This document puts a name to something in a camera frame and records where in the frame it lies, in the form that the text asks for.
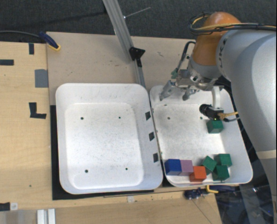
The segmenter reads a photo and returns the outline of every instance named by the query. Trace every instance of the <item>metal bracket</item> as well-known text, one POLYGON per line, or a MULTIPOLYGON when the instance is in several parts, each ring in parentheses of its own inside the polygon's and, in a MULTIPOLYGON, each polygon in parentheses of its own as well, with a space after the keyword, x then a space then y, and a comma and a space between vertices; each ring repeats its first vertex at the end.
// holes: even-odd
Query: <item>metal bracket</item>
POLYGON ((135 48, 135 47, 130 47, 129 53, 130 53, 131 59, 133 61, 134 60, 137 61, 137 66, 138 67, 142 67, 142 62, 140 61, 140 58, 145 53, 145 50, 142 50, 142 49, 139 49, 139 48, 135 48))

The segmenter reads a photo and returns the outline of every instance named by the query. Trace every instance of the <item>wooden table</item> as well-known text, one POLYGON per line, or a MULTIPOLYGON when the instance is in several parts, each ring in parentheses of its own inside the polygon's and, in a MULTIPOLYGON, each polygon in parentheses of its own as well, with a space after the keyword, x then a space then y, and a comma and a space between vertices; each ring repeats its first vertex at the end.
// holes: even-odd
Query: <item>wooden table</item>
MULTIPOLYGON (((106 222, 109 217, 113 218, 113 223, 173 223, 175 220, 186 223, 221 223, 214 195, 192 201, 183 197, 183 191, 192 188, 159 187, 154 193, 135 195, 134 203, 128 203, 127 196, 52 200, 49 106, 54 103, 55 88, 63 82, 75 82, 82 73, 78 70, 78 76, 73 75, 73 70, 68 67, 75 66, 71 65, 69 59, 74 59, 80 65, 88 62, 88 57, 91 63, 96 62, 90 67, 90 75, 83 75, 85 78, 78 80, 80 82, 89 79, 92 83, 134 83, 135 78, 132 72, 134 68, 123 63, 124 54, 115 36, 49 34, 62 47, 60 59, 56 58, 59 53, 50 50, 45 44, 36 43, 35 53, 30 55, 28 43, 0 42, 0 59, 14 60, 14 66, 0 65, 0 203, 17 203, 18 209, 24 210, 26 214, 37 209, 56 208, 59 223, 76 220, 77 223, 87 223, 89 217, 92 223, 100 223, 99 220, 106 222), (111 44, 109 47, 113 46, 114 50, 97 49, 99 53, 96 54, 95 47, 100 45, 96 41, 100 38, 107 40, 107 46, 111 44), (88 43, 91 46, 90 52, 86 48, 78 50, 76 44, 73 47, 77 52, 66 48, 73 42, 86 44, 87 40, 95 43, 95 46, 88 43), (61 69, 55 69, 57 65, 62 65, 61 69), (104 78, 104 72, 103 77, 96 75, 99 74, 96 69, 104 66, 110 67, 106 71, 111 75, 109 79, 104 78), (35 87, 35 70, 40 69, 48 69, 49 89, 35 87), (112 73, 113 69, 129 71, 116 77, 112 73), (66 78, 59 79, 63 74, 66 74, 66 78), (30 102, 37 103, 37 112, 46 113, 46 119, 30 118, 30 102)), ((133 41, 138 48, 146 49, 142 64, 148 91, 154 85, 166 83, 187 42, 181 39, 144 37, 134 37, 133 41)), ((0 213, 0 217, 11 215, 16 214, 12 211, 0 213)))

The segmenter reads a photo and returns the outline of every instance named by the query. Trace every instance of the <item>table surface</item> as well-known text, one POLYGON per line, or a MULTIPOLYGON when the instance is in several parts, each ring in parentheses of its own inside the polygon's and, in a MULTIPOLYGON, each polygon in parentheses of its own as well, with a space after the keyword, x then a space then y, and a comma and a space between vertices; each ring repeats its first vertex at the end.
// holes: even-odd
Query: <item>table surface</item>
MULTIPOLYGON (((140 212, 133 208, 135 205, 139 210, 145 207, 146 211, 148 206, 163 210, 177 205, 183 213, 187 213, 188 206, 182 205, 188 202, 195 207, 190 206, 190 210, 196 217, 205 217, 204 222, 200 223, 208 223, 210 216, 214 223, 221 223, 214 195, 194 202, 183 197, 184 190, 196 187, 159 187, 154 193, 134 196, 133 206, 127 206, 130 205, 127 196, 52 200, 49 106, 55 104, 56 88, 63 83, 76 82, 78 77, 82 80, 78 79, 77 82, 135 83, 135 76, 134 67, 125 60, 115 36, 54 32, 49 35, 61 45, 59 53, 45 44, 36 43, 35 53, 30 55, 28 43, 0 42, 0 59, 14 60, 14 66, 0 65, 0 203, 18 203, 20 210, 56 208, 57 215, 62 212, 63 216, 77 207, 77 211, 82 213, 86 212, 88 206, 103 205, 109 212, 129 208, 130 213, 139 216, 140 212), (107 48, 100 49, 104 44, 107 44, 107 48), (72 66, 73 61, 79 65, 72 66), (88 63, 90 72, 84 75, 82 69, 78 68, 88 70, 88 63), (38 69, 48 69, 49 88, 35 87, 35 70, 38 69), (37 112, 46 113, 46 119, 30 118, 29 102, 36 102, 37 112), (196 202, 203 205, 203 210, 196 202)), ((187 40, 132 39, 136 47, 146 49, 142 64, 147 90, 155 85, 164 85, 170 78, 170 72, 178 65, 187 40)), ((90 210, 92 213, 94 210, 98 212, 98 207, 95 209, 90 210)))

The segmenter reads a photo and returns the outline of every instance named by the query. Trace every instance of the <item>white tray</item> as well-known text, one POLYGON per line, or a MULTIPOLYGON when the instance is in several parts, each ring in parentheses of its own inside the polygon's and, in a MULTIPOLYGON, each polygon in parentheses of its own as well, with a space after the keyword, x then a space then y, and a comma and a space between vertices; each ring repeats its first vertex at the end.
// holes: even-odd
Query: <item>white tray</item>
POLYGON ((151 190, 161 184, 144 87, 63 84, 55 98, 60 183, 67 192, 151 190))
MULTIPOLYGON (((150 101, 157 131, 158 143, 163 162, 167 159, 189 159, 194 166, 201 164, 208 155, 230 154, 233 165, 229 168, 230 178, 223 184, 247 183, 253 171, 241 136, 237 121, 223 122, 221 133, 208 133, 208 118, 199 111, 201 104, 212 105, 212 93, 199 91, 186 101, 183 92, 177 90, 173 95, 160 101, 163 86, 154 86, 150 91, 150 101)), ((233 112, 229 94, 221 91, 221 106, 225 113, 233 112)), ((176 187, 200 185, 190 182, 188 176, 166 175, 167 180, 176 187)), ((212 174, 201 185, 221 184, 213 181, 212 174)))

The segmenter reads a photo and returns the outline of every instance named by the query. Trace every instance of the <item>dark green cube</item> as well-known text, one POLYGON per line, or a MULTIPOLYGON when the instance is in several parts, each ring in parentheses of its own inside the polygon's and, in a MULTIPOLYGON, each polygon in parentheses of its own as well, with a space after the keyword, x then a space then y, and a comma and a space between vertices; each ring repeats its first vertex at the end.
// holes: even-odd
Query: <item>dark green cube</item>
POLYGON ((226 165, 227 167, 232 166, 232 160, 230 154, 218 154, 214 157, 217 165, 226 165))
POLYGON ((207 123, 208 133, 220 133, 223 130, 223 124, 221 120, 210 119, 207 123))
POLYGON ((206 168, 206 174, 208 175, 213 172, 214 168, 217 165, 217 162, 209 156, 206 156, 201 165, 206 168))
POLYGON ((213 181, 224 181, 230 177, 226 165, 217 165, 212 173, 213 181))

